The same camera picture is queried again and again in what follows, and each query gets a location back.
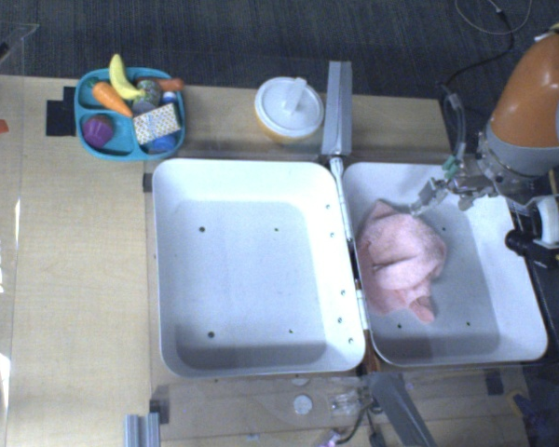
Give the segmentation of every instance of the white container lid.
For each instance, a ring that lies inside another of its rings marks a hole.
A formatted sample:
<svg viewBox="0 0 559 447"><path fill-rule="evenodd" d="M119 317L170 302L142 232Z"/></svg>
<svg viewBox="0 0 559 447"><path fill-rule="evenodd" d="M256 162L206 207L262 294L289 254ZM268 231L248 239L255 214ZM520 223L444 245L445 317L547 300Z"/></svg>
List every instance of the white container lid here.
<svg viewBox="0 0 559 447"><path fill-rule="evenodd" d="M254 107L261 122L286 138L308 137L323 121L320 96L303 78L269 79L257 91Z"/></svg>

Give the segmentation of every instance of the dark carpet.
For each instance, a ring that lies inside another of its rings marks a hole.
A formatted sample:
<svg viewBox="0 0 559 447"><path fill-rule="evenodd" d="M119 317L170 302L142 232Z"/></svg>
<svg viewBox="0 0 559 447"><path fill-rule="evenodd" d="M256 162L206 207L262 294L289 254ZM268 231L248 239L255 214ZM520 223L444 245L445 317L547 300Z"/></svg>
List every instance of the dark carpet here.
<svg viewBox="0 0 559 447"><path fill-rule="evenodd" d="M529 0L493 0L511 27ZM508 35L472 28L456 0L0 0L0 20L39 23L26 48L29 75L80 77L113 53L128 66L189 84L255 88L301 75L324 91L329 60L352 61L354 92L435 98L435 82L491 57ZM474 23L506 28L485 0L458 0ZM559 0L533 0L504 58L452 85L468 107L470 133L490 115L532 38L559 21Z"/></svg>

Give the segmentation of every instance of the pink towel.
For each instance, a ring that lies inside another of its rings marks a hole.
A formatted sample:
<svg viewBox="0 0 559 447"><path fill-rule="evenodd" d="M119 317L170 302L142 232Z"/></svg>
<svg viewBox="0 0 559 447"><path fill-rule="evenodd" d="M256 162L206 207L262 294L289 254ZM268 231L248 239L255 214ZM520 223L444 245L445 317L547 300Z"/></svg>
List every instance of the pink towel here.
<svg viewBox="0 0 559 447"><path fill-rule="evenodd" d="M362 286L378 315L409 308L434 320L430 281L443 269L446 247L428 225L378 201L356 242Z"/></svg>

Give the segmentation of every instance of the black cable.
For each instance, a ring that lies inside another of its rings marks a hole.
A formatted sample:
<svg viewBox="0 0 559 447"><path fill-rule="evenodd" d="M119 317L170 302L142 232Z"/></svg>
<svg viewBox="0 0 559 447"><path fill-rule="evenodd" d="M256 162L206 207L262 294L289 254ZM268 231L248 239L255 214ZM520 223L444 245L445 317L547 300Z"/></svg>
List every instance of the black cable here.
<svg viewBox="0 0 559 447"><path fill-rule="evenodd" d="M356 432L358 432L358 428L361 426L362 424L362 419L364 418L364 414L368 411L369 407L371 407L371 405L367 405L361 408L361 410L358 413L358 418L356 419L356 423L354 424L354 427L352 428L352 431L343 439L337 440L335 442L335 445L343 445L345 443L350 442L354 436L356 435Z"/></svg>
<svg viewBox="0 0 559 447"><path fill-rule="evenodd" d="M369 421L369 426L371 426L371 432L376 434L375 424L373 423L373 419L371 418L371 408L366 410L366 418Z"/></svg>
<svg viewBox="0 0 559 447"><path fill-rule="evenodd" d="M443 91L443 99L441 107L443 110L443 119L445 126L452 128L456 134L456 142L454 144L453 156L455 161L460 162L466 152L466 114L464 105L457 96L447 86L441 85Z"/></svg>
<svg viewBox="0 0 559 447"><path fill-rule="evenodd" d="M462 73L466 73L468 70L471 70L473 68L477 68L478 66L482 66L484 64L499 60L500 58L503 58L505 55L507 55L508 53L510 53L513 50L513 47L515 46L515 36L513 35L513 30L511 29L511 25L510 22L507 20L507 15L505 15L505 12L501 9L499 9L497 11L497 15L501 18L501 20L503 21L503 23L505 24L505 26L507 27L508 31L509 31L509 35L510 35L510 44L508 45L507 49L505 49L504 51L502 51L501 53L498 53L497 55L491 57L491 58L487 58L486 60L481 60L481 61L477 61L473 64L469 64L468 66L465 66L459 70L457 70L456 72L454 72L453 74L451 74L444 83L438 83L438 86L445 86L448 87L451 82L456 79L458 76L460 76Z"/></svg>

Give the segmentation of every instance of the toy banana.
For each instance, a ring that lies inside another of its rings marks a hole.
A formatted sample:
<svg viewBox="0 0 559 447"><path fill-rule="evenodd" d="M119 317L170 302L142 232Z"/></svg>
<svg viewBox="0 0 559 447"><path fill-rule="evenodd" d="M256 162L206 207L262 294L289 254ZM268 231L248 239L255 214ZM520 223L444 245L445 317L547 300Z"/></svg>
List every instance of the toy banana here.
<svg viewBox="0 0 559 447"><path fill-rule="evenodd" d="M126 68L120 55L116 54L110 61L110 83L124 100L135 100L144 96L144 89L137 89L127 79Z"/></svg>

